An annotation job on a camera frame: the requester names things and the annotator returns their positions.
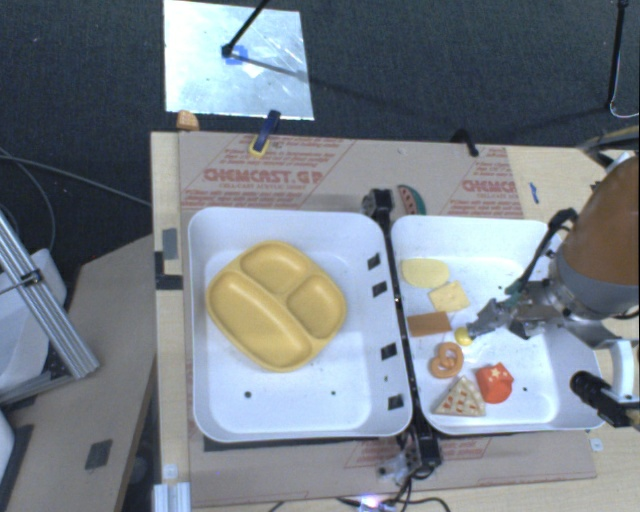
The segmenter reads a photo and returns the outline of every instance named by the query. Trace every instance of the white tray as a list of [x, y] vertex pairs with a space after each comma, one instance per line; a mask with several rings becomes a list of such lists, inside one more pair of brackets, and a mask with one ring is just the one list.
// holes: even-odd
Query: white tray
[[[205, 307], [209, 281], [265, 240], [303, 251], [342, 290], [347, 318], [309, 364], [265, 370], [220, 332]], [[220, 442], [393, 436], [412, 415], [384, 238], [368, 217], [208, 208], [188, 229], [193, 327], [193, 406], [199, 428]], [[368, 261], [380, 264], [369, 270]], [[386, 283], [377, 297], [372, 288]], [[396, 355], [381, 350], [395, 344]]]
[[[546, 225], [537, 221], [402, 217], [393, 226], [392, 240], [405, 315], [435, 310], [428, 290], [402, 279], [402, 260], [426, 257], [448, 265], [450, 281], [459, 280], [471, 302], [468, 308], [449, 314], [455, 330], [475, 320], [489, 299], [506, 298], [503, 290], [522, 274], [545, 231]], [[559, 243], [556, 237], [552, 247]], [[546, 277], [548, 264], [548, 258], [541, 258], [531, 279]], [[487, 404], [486, 416], [477, 418], [432, 413], [454, 380], [433, 377], [427, 365], [439, 343], [454, 341], [453, 333], [409, 339], [424, 415], [444, 433], [589, 429], [602, 424], [569, 388], [572, 375], [579, 370], [600, 375], [595, 353], [566, 330], [548, 329], [522, 340], [500, 328], [463, 347], [465, 363], [459, 376], [475, 382], [475, 370], [502, 362], [515, 378], [507, 401]]]

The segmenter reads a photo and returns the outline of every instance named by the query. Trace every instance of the black pole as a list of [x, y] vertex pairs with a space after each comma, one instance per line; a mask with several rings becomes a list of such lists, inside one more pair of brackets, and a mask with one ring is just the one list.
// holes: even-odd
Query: black pole
[[233, 39], [229, 43], [225, 44], [222, 47], [222, 56], [223, 57], [230, 57], [231, 56], [231, 52], [233, 51], [233, 47], [240, 40], [240, 38], [243, 36], [243, 34], [251, 26], [253, 21], [258, 17], [258, 14], [260, 14], [262, 9], [264, 9], [267, 6], [268, 3], [269, 3], [269, 0], [261, 0], [261, 2], [258, 4], [258, 7], [256, 7], [255, 10], [251, 13], [251, 16], [249, 16], [249, 19], [247, 19], [247, 21], [244, 22], [244, 25], [242, 25], [242, 27], [240, 27], [240, 30], [238, 30], [236, 35], [233, 36]]
[[622, 45], [622, 26], [624, 25], [624, 10], [629, 6], [629, 0], [618, 0], [618, 20], [616, 22], [616, 36], [613, 42], [613, 55], [611, 57], [611, 71], [609, 72], [609, 95], [605, 108], [609, 108], [616, 93], [618, 81], [618, 62], [620, 60], [620, 46]]

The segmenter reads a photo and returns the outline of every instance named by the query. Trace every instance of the toy food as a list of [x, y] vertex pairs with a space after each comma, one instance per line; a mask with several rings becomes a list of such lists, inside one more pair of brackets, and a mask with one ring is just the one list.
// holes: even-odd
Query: toy food
[[443, 261], [411, 258], [400, 263], [402, 277], [411, 286], [437, 288], [449, 279], [449, 267]]
[[458, 327], [454, 331], [453, 337], [458, 342], [458, 345], [462, 345], [463, 347], [468, 347], [473, 343], [473, 338], [469, 336], [469, 330], [466, 327]]
[[460, 281], [447, 283], [429, 292], [429, 298], [436, 311], [459, 311], [469, 306], [469, 299], [464, 293]]
[[347, 304], [329, 275], [295, 247], [267, 241], [224, 267], [206, 292], [222, 333], [262, 367], [288, 372], [333, 339]]
[[504, 402], [511, 394], [513, 377], [502, 363], [488, 368], [481, 368], [476, 372], [476, 380], [482, 393], [482, 398], [488, 404]]
[[428, 336], [439, 332], [449, 332], [451, 324], [449, 317], [444, 312], [425, 313], [424, 315], [413, 315], [407, 317], [411, 336]]
[[435, 410], [436, 414], [454, 416], [484, 416], [485, 405], [478, 388], [466, 377], [460, 377], [455, 386]]
[[434, 377], [446, 379], [456, 375], [462, 369], [463, 362], [462, 349], [446, 341], [438, 345], [438, 355], [429, 361], [429, 370]]

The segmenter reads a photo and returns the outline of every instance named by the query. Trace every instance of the robotic arm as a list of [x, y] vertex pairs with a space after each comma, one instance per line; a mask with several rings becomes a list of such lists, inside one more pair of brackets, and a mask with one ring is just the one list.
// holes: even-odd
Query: robotic arm
[[[565, 224], [573, 222], [572, 229]], [[640, 402], [633, 396], [633, 347], [603, 324], [606, 318], [630, 318], [638, 306], [638, 157], [616, 163], [578, 216], [558, 212], [534, 257], [506, 290], [508, 298], [491, 299], [467, 324], [473, 339], [501, 326], [527, 339], [546, 324], [562, 326], [593, 349], [608, 348], [614, 361], [614, 382], [578, 372], [571, 389], [613, 426], [640, 430]], [[549, 249], [560, 229], [569, 234], [554, 252]], [[551, 259], [549, 277], [529, 281], [538, 259]]]

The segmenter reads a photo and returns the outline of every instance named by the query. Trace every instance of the blue clamp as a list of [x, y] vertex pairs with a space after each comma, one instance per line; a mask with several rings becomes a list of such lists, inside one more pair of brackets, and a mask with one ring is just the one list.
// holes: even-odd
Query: blue clamp
[[249, 154], [256, 158], [262, 158], [269, 147], [269, 136], [274, 133], [280, 123], [280, 112], [277, 110], [269, 111], [269, 115], [262, 124], [260, 133], [256, 135], [249, 145]]

